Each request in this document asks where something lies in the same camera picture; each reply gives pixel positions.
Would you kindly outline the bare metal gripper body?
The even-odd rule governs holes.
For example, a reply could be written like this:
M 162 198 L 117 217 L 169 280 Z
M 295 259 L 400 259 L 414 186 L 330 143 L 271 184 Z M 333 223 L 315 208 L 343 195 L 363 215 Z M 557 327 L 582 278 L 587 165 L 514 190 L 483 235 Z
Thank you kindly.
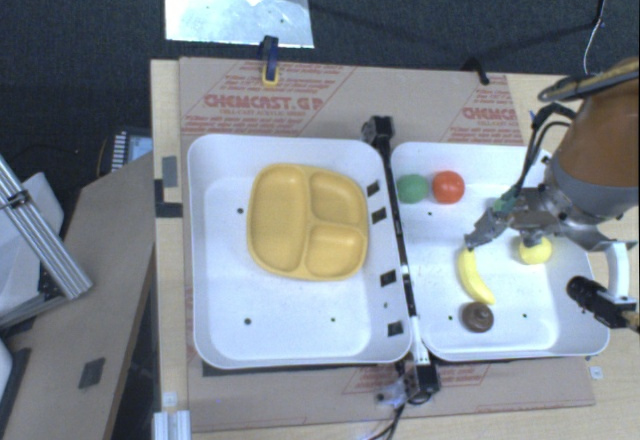
M 606 217 L 586 212 L 553 187 L 512 187 L 498 199 L 498 212 L 505 215 L 506 230 L 540 229 L 544 237 L 564 237 L 587 252 L 614 242 L 598 227 Z

